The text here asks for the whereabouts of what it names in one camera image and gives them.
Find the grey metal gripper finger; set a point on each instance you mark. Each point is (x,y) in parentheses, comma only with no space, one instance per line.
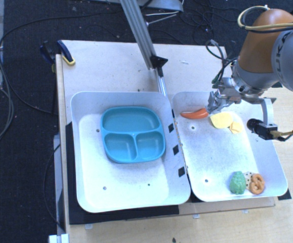
(210,102)
(220,105)

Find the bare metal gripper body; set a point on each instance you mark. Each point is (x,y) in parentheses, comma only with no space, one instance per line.
(228,88)

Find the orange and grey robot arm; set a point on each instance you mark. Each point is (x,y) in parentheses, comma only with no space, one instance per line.
(261,47)

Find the orange carrot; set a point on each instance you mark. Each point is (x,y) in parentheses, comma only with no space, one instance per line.
(194,114)

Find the small yellow chip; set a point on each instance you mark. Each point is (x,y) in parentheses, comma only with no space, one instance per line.
(236,128)

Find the thin black and white rod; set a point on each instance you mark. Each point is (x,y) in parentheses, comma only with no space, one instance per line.
(179,138)

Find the white plastic tray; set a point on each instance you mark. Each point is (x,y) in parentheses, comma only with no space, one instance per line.
(217,156)
(126,183)

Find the white dotted biscuit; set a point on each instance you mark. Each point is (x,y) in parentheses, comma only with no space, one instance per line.
(248,177)

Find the green broccoli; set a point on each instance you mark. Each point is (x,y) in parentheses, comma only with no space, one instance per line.
(237,183)

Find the blue divided plate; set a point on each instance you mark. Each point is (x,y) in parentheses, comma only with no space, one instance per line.
(132,133)

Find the brown pretzel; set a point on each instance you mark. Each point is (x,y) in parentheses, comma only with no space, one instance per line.
(257,186)

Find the pale flat board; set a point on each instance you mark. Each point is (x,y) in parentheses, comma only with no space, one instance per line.
(110,67)

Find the black cylinder on white bracket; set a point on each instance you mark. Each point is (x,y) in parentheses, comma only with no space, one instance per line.
(261,129)

